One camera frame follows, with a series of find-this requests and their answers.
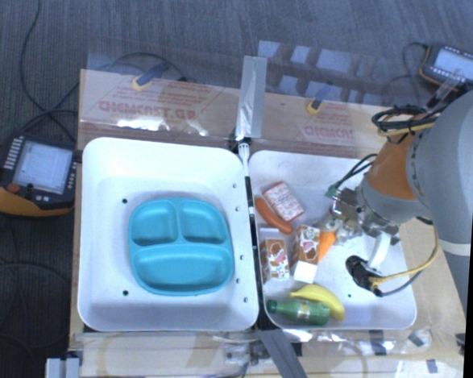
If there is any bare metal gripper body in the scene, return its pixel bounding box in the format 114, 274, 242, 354
328, 185, 404, 246

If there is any orange carrot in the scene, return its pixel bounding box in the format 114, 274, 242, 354
316, 229, 338, 265

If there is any white carton with food print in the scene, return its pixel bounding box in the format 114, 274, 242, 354
287, 222, 323, 285

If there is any orange sausage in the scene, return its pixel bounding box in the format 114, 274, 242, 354
251, 196, 297, 236

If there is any brown and white carton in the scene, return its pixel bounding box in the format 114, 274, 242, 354
255, 226, 294, 286

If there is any yellow banana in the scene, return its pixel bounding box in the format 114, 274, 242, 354
285, 281, 348, 323

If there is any white plastic tray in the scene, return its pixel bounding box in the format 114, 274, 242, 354
236, 148, 429, 340
69, 134, 272, 344

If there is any green bottle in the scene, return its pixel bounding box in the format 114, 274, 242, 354
264, 296, 332, 328

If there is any blue divided plate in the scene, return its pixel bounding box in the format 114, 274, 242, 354
122, 193, 240, 301

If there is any brown cardboard board red print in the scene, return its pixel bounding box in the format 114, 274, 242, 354
58, 68, 473, 378

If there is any black cylinder on white bracket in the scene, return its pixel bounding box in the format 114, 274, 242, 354
342, 229, 392, 295

